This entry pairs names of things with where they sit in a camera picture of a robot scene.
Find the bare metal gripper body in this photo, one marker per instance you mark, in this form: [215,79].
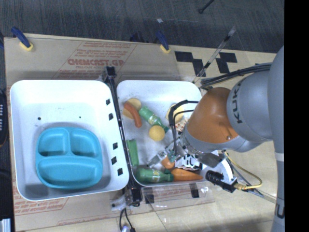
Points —
[179,151]

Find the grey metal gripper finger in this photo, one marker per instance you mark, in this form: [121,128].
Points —
[153,161]
[162,155]

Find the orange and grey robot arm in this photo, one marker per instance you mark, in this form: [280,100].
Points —
[251,110]

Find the small orange carrot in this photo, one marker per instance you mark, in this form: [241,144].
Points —
[167,163]

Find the green bottle yellow label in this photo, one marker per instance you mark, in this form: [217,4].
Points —
[150,117]
[150,175]

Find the black and white carton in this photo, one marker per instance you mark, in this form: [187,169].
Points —
[189,162]

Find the green rectangular block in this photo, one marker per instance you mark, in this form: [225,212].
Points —
[132,152]

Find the yellow ball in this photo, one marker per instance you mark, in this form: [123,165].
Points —
[157,133]

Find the orange carrot green top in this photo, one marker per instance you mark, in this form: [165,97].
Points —
[186,175]

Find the white packet red print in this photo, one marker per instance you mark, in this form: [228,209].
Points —
[181,126]

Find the tan round biscuit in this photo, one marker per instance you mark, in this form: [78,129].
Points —
[179,112]

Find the red sausage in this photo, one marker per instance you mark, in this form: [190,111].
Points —
[134,116]

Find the tan bread bun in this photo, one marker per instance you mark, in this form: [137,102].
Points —
[135,103]

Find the white plastic tray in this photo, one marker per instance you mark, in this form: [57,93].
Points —
[60,98]
[157,93]

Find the blue divided plate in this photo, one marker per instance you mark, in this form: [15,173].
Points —
[68,163]

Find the brown cardboard board red print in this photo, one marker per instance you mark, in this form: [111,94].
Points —
[60,57]

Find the black cylinder on white bracket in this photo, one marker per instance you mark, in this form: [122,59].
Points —
[220,178]

